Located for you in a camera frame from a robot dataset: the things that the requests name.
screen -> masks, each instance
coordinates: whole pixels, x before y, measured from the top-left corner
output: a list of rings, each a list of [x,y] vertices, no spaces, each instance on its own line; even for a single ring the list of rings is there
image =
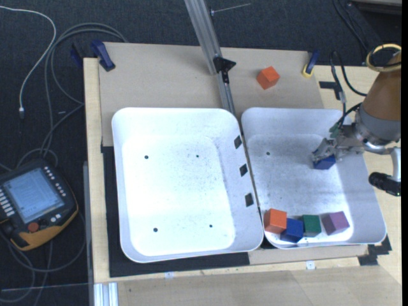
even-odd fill
[[[58,192],[40,168],[24,173],[4,183],[24,223],[64,205]]]

tray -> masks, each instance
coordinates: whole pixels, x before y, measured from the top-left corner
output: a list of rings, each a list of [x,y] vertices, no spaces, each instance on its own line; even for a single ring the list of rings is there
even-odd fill
[[[261,213],[276,208],[296,219],[303,214],[343,211],[350,223],[347,230],[331,236],[322,225],[322,233],[297,244],[265,231],[272,245],[292,248],[384,240],[386,226],[374,188],[368,183],[363,155],[349,154],[329,170],[313,169],[310,153],[328,138],[329,128],[341,115],[338,110],[287,108],[250,108],[242,115]]]
[[[120,244],[139,263],[246,252],[263,239],[238,121],[221,109],[112,119]]]

black floor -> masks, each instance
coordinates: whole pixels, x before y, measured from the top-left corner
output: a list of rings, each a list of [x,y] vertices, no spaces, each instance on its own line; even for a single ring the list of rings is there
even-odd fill
[[[248,4],[215,13],[215,30],[222,47],[320,49],[319,64],[328,64],[330,52],[336,50],[345,65],[359,66],[363,64],[367,52],[379,44],[401,44],[401,16],[361,12],[347,2],[207,0],[209,7],[215,11]],[[77,24],[98,22],[114,27],[134,43],[198,44],[183,0],[0,0],[0,6],[34,10],[47,15],[55,22],[57,36]],[[347,23],[354,24],[354,34],[336,8]],[[23,95],[26,110],[24,120],[19,117],[18,96],[24,78],[51,38],[52,27],[44,18],[0,8],[0,164],[3,165],[0,166],[0,174],[6,172],[4,168],[16,167],[30,150],[41,147],[50,129],[44,62],[27,81]],[[79,101],[84,98],[83,74],[70,57],[71,46],[75,44],[82,56],[92,57],[90,43],[96,38],[120,41],[111,34],[78,34],[64,40],[55,51],[55,75],[66,92]],[[54,123],[79,105],[67,98],[53,81],[50,81],[50,103]],[[59,169],[71,185],[83,212],[83,165],[87,160],[83,108],[54,131],[50,148],[57,155]],[[54,162],[51,152],[47,159]],[[51,267],[59,267],[73,259],[80,250],[84,235],[83,223],[77,217],[54,240]],[[44,245],[28,252],[27,256],[34,266],[45,268],[48,252],[49,245]],[[0,256],[0,298],[6,298],[9,289],[29,287],[30,271],[14,260],[2,240]],[[42,281],[43,275],[39,273],[34,286],[41,286]],[[83,252],[71,266],[50,273],[45,285],[66,285],[66,291],[69,291],[70,285],[79,284],[84,290],[79,294],[81,300],[75,305],[81,305],[83,300],[87,300],[84,297],[87,296],[84,288],[86,282],[87,257]],[[68,297],[62,296],[62,293],[51,296],[45,292],[38,305],[65,305],[58,302],[68,300]],[[21,305],[31,305],[33,302],[27,297]]]

wooden table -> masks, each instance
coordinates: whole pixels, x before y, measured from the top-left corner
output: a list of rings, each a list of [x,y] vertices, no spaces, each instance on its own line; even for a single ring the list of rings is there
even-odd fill
[[[109,291],[111,305],[117,301],[120,305],[257,305],[273,299],[280,300],[283,305],[365,305],[369,304],[369,298],[376,298],[371,304],[377,305],[402,303],[400,198],[378,190],[377,197],[393,248],[389,255],[378,257],[380,266],[360,266],[358,256],[368,254],[367,245],[290,251],[258,249],[249,253],[250,265],[239,268],[111,278],[101,142],[104,146],[112,145],[110,118],[113,112],[123,106],[190,106],[191,101],[199,101],[205,107],[221,107],[221,102],[216,81],[206,73],[200,47],[123,43],[107,43],[106,46],[117,69],[124,69],[119,82],[117,77],[112,79],[110,74],[101,72],[97,59],[84,60],[95,304],[106,300]],[[225,58],[237,62],[229,79],[239,114],[251,106],[341,109],[333,91],[318,89],[318,81],[333,81],[330,67],[316,66],[312,78],[302,77],[301,71],[309,58],[306,52],[224,48],[222,53]],[[135,58],[138,65],[133,71],[129,58]],[[254,75],[271,65],[281,79],[274,88],[259,90]],[[347,68],[347,74],[355,87],[366,92],[377,76],[364,67]],[[126,92],[129,83],[133,88],[131,97],[129,91]],[[105,85],[114,85],[115,90],[107,92]],[[169,105],[167,95],[157,95],[156,90],[163,89],[163,85],[178,87],[176,93],[167,91],[176,103]],[[212,85],[212,91],[207,90],[200,100],[192,100],[178,92],[186,87],[195,90],[197,86],[208,88]],[[361,101],[361,97],[347,91],[346,86],[344,88],[350,106]],[[392,173],[391,158],[366,153],[365,159],[369,172]]]

green cube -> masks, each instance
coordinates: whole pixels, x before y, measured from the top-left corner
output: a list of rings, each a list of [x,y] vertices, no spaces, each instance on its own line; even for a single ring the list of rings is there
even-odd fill
[[[316,237],[321,232],[320,218],[318,215],[303,215],[304,237]]]

